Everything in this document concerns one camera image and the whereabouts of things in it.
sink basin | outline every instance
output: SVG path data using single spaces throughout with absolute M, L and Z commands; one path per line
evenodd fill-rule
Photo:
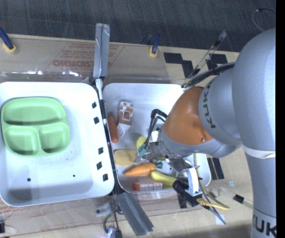
M 2 134 L 2 108 L 10 100 L 28 97 L 57 100 L 67 120 L 60 112 L 45 122 L 31 120 L 18 111 L 9 112 L 3 117 L 7 122 L 7 147 Z M 54 140 L 54 132 L 61 133 L 61 140 Z M 0 84 L 0 196 L 6 204 L 20 207 L 100 197 L 113 187 L 99 101 L 91 86 L 54 82 Z

black cable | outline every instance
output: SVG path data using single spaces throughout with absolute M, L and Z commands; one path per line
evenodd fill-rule
M 144 142 L 144 149 L 147 148 L 148 143 L 149 143 L 149 139 L 151 136 L 151 133 L 155 127 L 155 124 L 157 122 L 158 119 L 161 119 L 163 122 L 165 122 L 165 120 L 162 118 L 164 117 L 165 119 L 168 117 L 168 115 L 166 113 L 164 113 L 163 111 L 159 110 L 159 109 L 154 109 L 153 111 L 151 111 L 151 115 L 150 115 L 150 125 L 149 125 L 149 130 L 148 130 L 148 136 L 147 139 Z
M 108 219 L 115 213 L 115 211 L 111 212 L 109 215 L 107 215 L 107 217 L 105 218 L 104 222 L 103 222 L 103 228 L 105 230 L 105 232 L 108 234 L 108 229 L 106 227 L 106 223 L 108 221 Z
M 204 197 L 206 198 L 207 202 L 211 203 L 209 197 L 204 193 L 204 190 L 202 189 L 202 186 L 201 186 L 200 183 L 199 183 L 199 187 L 200 187 L 200 189 L 201 189 L 201 191 L 202 191 Z M 203 207 L 204 207 L 205 209 L 211 211 L 212 213 L 214 213 L 214 214 L 222 221 L 222 223 L 223 223 L 224 225 L 226 225 L 225 220 L 221 217 L 221 215 L 217 212 L 217 210 L 216 210 L 213 206 L 212 206 L 212 208 L 209 207 L 209 206 L 203 206 Z
M 116 211 L 114 211 L 114 216 L 115 216 L 115 221 L 116 221 L 117 230 L 119 230 L 118 221 L 117 221 L 117 217 L 116 217 Z
M 229 63 L 225 63 L 222 64 L 218 67 L 215 67 L 214 69 L 210 69 L 207 70 L 205 72 L 202 72 L 201 74 L 196 75 L 195 77 L 193 77 L 187 84 L 186 86 L 188 87 L 189 85 L 196 85 L 198 83 L 200 83 L 201 81 L 205 80 L 207 77 L 209 76 L 213 76 L 213 75 L 220 75 L 223 71 L 233 68 L 235 65 L 234 62 L 229 62 Z

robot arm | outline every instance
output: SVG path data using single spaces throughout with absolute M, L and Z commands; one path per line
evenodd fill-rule
M 243 147 L 253 185 L 253 238 L 276 237 L 275 44 L 275 29 L 263 32 L 243 48 L 234 68 L 205 88 L 187 89 L 158 139 L 169 164 L 193 153 L 219 158 Z

green divided plate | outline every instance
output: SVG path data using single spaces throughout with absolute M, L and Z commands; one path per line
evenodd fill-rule
M 7 101 L 1 110 L 1 127 L 7 148 L 20 157 L 62 152 L 71 138 L 64 107 L 50 97 Z

white sink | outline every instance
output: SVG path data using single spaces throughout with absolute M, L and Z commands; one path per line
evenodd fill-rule
M 0 121 L 3 201 L 19 207 L 109 194 L 114 176 L 96 91 L 83 83 L 5 82 L 0 84 L 0 113 L 8 100 L 32 96 L 53 97 L 61 102 L 68 115 L 71 141 L 61 153 L 19 157 L 7 149 Z
M 105 101 L 106 114 L 113 114 L 116 119 L 118 117 L 118 109 L 121 101 L 127 101 L 133 104 L 133 122 L 130 129 L 119 139 L 118 143 L 112 143 L 113 150 L 117 149 L 136 149 L 136 141 L 140 136 L 148 135 L 150 114 L 154 109 L 169 114 L 175 102 L 179 99 L 183 90 L 180 85 L 175 84 L 147 84 L 147 83 L 111 83 L 105 86 L 103 96 Z M 158 120 L 157 126 L 162 127 L 163 122 Z M 185 158 L 194 166 L 193 155 Z M 199 172 L 203 178 L 203 184 L 207 186 L 211 181 L 211 173 L 205 154 L 198 154 Z M 133 189 L 134 182 L 152 183 L 150 176 L 131 177 L 125 176 L 123 171 L 127 167 L 120 167 L 115 164 L 117 178 L 120 186 L 127 192 L 145 193 L 145 191 L 137 191 Z M 174 171 L 166 162 L 163 167 L 157 169 L 159 172 L 169 176 L 176 176 Z M 172 187 L 164 186 L 163 189 L 150 191 L 155 193 L 173 190 Z

